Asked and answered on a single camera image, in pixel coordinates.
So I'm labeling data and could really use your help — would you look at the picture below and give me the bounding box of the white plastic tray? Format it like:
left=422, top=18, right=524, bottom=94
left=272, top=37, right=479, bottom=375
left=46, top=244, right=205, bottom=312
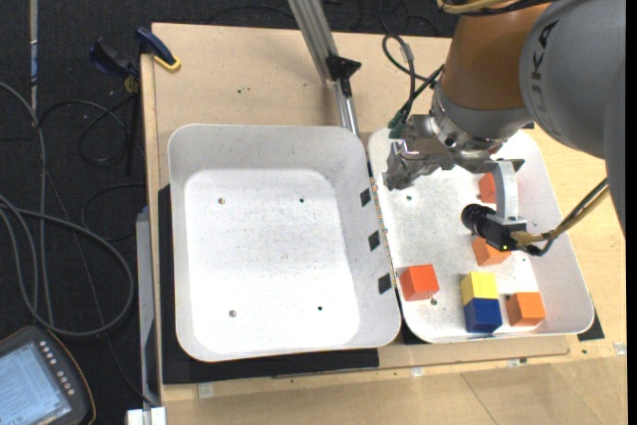
left=366, top=126, right=596, bottom=344
left=167, top=122, right=402, bottom=363

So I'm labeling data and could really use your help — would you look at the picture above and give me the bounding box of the red-orange cube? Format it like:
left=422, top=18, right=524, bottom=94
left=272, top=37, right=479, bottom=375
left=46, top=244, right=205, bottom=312
left=398, top=264, right=441, bottom=303

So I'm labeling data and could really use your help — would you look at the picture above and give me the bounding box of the blue cube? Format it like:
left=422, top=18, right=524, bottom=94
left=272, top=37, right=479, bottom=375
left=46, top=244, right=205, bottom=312
left=463, top=297, right=504, bottom=333

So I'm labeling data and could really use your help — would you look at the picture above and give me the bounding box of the black cylinder on white bracket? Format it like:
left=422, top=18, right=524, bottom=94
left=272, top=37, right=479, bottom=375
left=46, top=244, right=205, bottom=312
left=460, top=158, right=529, bottom=253

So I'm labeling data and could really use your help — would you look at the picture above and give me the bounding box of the pale wood board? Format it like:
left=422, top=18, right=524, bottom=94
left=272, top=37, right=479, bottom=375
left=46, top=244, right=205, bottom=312
left=140, top=22, right=627, bottom=404

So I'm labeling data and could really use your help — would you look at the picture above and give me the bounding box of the orange cube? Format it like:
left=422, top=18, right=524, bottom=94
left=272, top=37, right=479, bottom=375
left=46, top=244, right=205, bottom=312
left=478, top=171, right=519, bottom=205
left=506, top=292, right=547, bottom=328
left=471, top=236, right=513, bottom=268

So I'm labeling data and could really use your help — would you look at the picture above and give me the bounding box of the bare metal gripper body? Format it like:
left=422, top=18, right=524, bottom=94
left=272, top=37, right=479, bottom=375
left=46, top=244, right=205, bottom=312
left=396, top=112, right=504, bottom=176

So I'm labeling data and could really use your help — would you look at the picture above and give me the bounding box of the yellow cube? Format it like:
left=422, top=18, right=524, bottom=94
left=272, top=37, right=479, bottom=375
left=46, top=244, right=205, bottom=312
left=460, top=271, right=500, bottom=304

